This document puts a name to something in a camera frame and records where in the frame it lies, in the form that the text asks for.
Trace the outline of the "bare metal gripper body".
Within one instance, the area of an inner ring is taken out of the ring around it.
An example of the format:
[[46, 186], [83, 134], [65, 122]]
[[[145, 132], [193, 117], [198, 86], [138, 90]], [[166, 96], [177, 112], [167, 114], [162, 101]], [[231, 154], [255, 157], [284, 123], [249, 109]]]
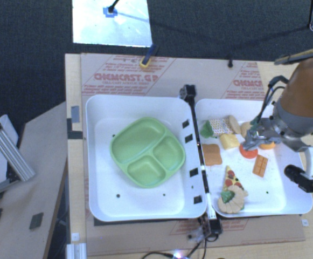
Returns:
[[281, 143], [280, 133], [272, 126], [272, 121], [269, 118], [256, 118], [255, 130], [264, 130], [267, 138], [264, 144]]

